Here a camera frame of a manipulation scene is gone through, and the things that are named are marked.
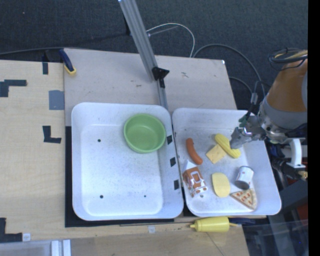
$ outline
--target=white tray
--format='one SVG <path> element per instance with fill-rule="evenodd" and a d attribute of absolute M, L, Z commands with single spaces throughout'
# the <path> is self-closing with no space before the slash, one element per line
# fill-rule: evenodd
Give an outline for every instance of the white tray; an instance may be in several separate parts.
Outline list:
<path fill-rule="evenodd" d="M 216 145 L 214 135 L 221 133 L 229 140 L 238 120 L 246 114 L 242 110 L 195 109 L 178 108 L 173 112 L 172 123 L 175 135 L 176 150 L 180 170 L 187 159 L 191 161 L 186 148 L 186 139 L 192 138 L 194 148 L 203 159 L 198 168 L 205 180 L 208 191 L 191 197 L 186 185 L 184 186 L 185 200 L 189 210 L 198 217 L 239 216 L 239 215 L 275 215 L 281 209 L 281 199 L 273 175 L 265 143 L 252 141 L 241 148 L 241 156 L 237 159 L 226 155 L 213 164 L 205 155 Z M 231 193 L 240 191 L 234 185 L 238 168 L 249 166 L 254 170 L 251 188 L 256 192 L 257 207 L 251 210 L 235 199 L 218 197 L 212 185 L 211 175 L 216 172 L 224 173 L 230 182 Z"/>
<path fill-rule="evenodd" d="M 138 113 L 160 119 L 172 142 L 147 154 L 131 150 L 123 128 Z M 72 205 L 81 219 L 172 219 L 182 212 L 172 123 L 165 108 L 84 102 L 72 110 L 71 129 Z"/>

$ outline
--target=wooden table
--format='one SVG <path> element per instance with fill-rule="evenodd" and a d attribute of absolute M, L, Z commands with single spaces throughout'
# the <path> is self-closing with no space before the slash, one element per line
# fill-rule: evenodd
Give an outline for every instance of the wooden table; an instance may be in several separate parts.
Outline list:
<path fill-rule="evenodd" d="M 0 97 L 0 218 L 6 218 L 5 232 L 30 234 L 33 241 L 72 239 L 75 255 L 164 255 L 163 250 L 165 255 L 249 255 L 241 226 L 227 233 L 200 233 L 189 227 L 196 218 L 182 215 L 172 223 L 65 228 L 65 126 L 72 107 L 84 101 L 158 104 L 157 89 L 138 54 L 66 52 L 77 69 L 74 77 L 62 63 L 0 61 L 0 82 L 27 82 L 10 85 L 8 97 Z M 93 58 L 86 59 L 88 54 Z M 81 65 L 85 59 L 87 64 L 103 62 L 104 72 L 90 72 Z M 165 85 L 171 113 L 179 107 L 236 109 L 221 60 L 157 56 L 157 62 L 170 70 Z M 108 82 L 101 83 L 104 76 Z M 130 90 L 120 86 L 119 78 Z M 64 109 L 50 108 L 52 91 L 64 92 Z M 61 142 L 44 142 L 43 126 L 50 126 L 51 137 Z M 150 233 L 150 226 L 155 232 Z"/>

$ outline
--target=black wire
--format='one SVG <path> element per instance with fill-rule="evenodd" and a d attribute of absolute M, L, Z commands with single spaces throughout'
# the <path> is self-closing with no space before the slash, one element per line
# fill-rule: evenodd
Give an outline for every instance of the black wire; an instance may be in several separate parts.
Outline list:
<path fill-rule="evenodd" d="M 242 81 L 241 79 L 236 78 L 236 77 L 233 77 L 233 76 L 229 76 L 229 79 L 230 79 L 230 80 L 236 80 L 236 81 L 240 82 L 241 84 L 243 84 L 243 85 L 249 90 L 250 94 L 252 94 L 252 90 L 251 90 L 251 88 L 249 87 L 249 85 L 247 85 L 247 84 L 246 84 L 244 81 Z"/>
<path fill-rule="evenodd" d="M 254 106 L 255 106 L 255 104 L 254 104 L 254 103 L 251 103 L 251 105 L 250 105 L 250 107 L 249 107 L 249 109 L 248 109 L 247 113 L 245 114 L 245 119 L 246 119 L 246 120 L 248 120 L 248 119 L 249 119 L 249 117 L 250 117 L 250 115 L 251 115 L 252 111 L 254 110 Z"/>
<path fill-rule="evenodd" d="M 239 54 L 241 57 L 243 57 L 243 58 L 249 63 L 249 65 L 250 65 L 250 66 L 252 67 L 252 69 L 254 70 L 256 76 L 257 76 L 258 79 L 261 81 L 261 77 L 260 77 L 260 75 L 259 75 L 256 67 L 251 63 L 251 61 L 250 61 L 244 54 L 242 54 L 240 51 L 238 51 L 237 49 L 232 48 L 232 47 L 230 47 L 230 46 L 228 46 L 228 45 L 221 44 L 221 43 L 211 43 L 211 44 L 207 44 L 207 45 L 205 45 L 205 46 L 202 46 L 200 49 L 198 49 L 198 50 L 194 53 L 193 58 L 195 58 L 196 55 L 197 55 L 200 51 L 202 51 L 203 49 L 208 48 L 208 47 L 223 47 L 223 48 L 227 48 L 227 49 L 230 49 L 230 50 L 236 52 L 237 54 Z"/>
<path fill-rule="evenodd" d="M 288 56 L 292 56 L 294 54 L 297 54 L 299 52 L 301 52 L 301 49 L 298 48 L 285 48 L 285 49 L 281 49 L 281 50 L 275 50 L 273 53 L 269 54 L 268 56 L 268 60 L 269 63 L 271 65 L 271 67 L 276 70 L 276 71 L 283 71 L 283 70 L 287 70 L 287 69 L 295 69 L 300 67 L 304 61 L 308 58 L 308 55 L 303 55 L 303 56 L 299 56 L 299 57 L 294 57 L 294 58 L 288 58 Z M 276 68 L 275 66 L 273 66 L 273 64 L 288 64 L 288 63 L 293 63 L 293 62 L 299 62 L 300 63 L 296 66 L 290 66 L 290 67 L 285 67 L 285 68 Z"/>
<path fill-rule="evenodd" d="M 265 97 L 265 96 L 266 96 L 266 91 L 265 91 L 264 86 L 268 86 L 268 87 L 270 88 L 271 85 L 269 85 L 268 83 L 266 83 L 266 82 L 264 82 L 264 81 L 261 81 L 261 80 L 260 80 L 260 81 L 256 81 L 255 84 L 254 84 L 253 93 L 256 93 L 258 84 L 261 84 L 261 89 L 262 89 L 263 97 Z"/>
<path fill-rule="evenodd" d="M 7 51 L 7 52 L 0 52 L 0 56 L 10 55 L 10 54 L 21 54 L 21 53 L 28 53 L 28 52 L 47 51 L 47 50 L 60 50 L 63 48 L 66 48 L 66 47 L 44 47 L 44 48 L 13 50 L 13 51 Z"/>

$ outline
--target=toy sausage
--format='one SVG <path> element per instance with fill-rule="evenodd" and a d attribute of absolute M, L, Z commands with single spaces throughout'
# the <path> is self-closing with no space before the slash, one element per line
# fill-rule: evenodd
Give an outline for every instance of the toy sausage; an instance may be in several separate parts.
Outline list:
<path fill-rule="evenodd" d="M 189 156 L 194 161 L 195 164 L 201 165 L 203 162 L 203 159 L 197 154 L 195 147 L 194 147 L 194 141 L 192 138 L 187 138 L 185 141 L 186 150 L 189 153 Z"/>

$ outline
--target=metal rod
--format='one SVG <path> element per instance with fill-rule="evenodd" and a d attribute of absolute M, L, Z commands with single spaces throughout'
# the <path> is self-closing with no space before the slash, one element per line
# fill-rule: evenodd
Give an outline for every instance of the metal rod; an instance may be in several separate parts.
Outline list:
<path fill-rule="evenodd" d="M 132 34 L 135 46 L 140 54 L 142 63 L 147 75 L 152 81 L 155 78 L 152 73 L 154 67 L 158 67 L 154 52 L 152 50 L 144 23 L 142 21 L 138 6 L 135 0 L 118 0 L 122 9 L 124 18 Z M 168 109 L 165 88 L 162 88 L 160 81 L 157 80 L 157 89 L 160 105 Z"/>

